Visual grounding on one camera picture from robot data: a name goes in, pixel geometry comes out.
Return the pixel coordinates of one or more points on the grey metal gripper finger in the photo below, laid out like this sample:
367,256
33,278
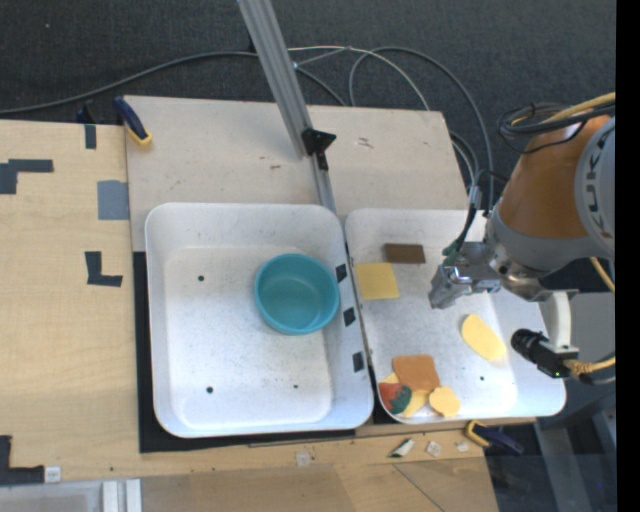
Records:
460,290
439,295

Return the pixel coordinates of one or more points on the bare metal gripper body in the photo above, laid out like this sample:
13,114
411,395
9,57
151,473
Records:
482,267

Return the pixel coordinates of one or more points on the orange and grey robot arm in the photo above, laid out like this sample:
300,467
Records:
545,200

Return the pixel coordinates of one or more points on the white plastic tray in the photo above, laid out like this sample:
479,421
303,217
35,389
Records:
425,325
225,340

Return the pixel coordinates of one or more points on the yellow oval slice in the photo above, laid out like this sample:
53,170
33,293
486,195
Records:
482,337

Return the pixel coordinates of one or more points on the brown square slice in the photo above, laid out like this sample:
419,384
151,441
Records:
405,253

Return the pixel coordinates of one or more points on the yellow square cheese slice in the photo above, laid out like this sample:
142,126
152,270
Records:
376,281

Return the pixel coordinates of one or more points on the orange-brown bread slice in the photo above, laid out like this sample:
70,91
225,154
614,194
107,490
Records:
416,372

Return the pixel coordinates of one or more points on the thin black rod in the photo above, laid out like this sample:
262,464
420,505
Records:
361,327

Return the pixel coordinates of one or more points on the yellow round biscuit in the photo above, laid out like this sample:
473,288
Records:
445,401

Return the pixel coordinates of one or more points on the red and green pizza slice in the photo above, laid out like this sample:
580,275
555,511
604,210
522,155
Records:
397,397

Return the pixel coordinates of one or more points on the teal bowl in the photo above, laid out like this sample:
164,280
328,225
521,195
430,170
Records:
295,295

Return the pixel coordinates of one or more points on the black cylinder on white bracket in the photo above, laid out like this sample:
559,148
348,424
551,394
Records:
537,347

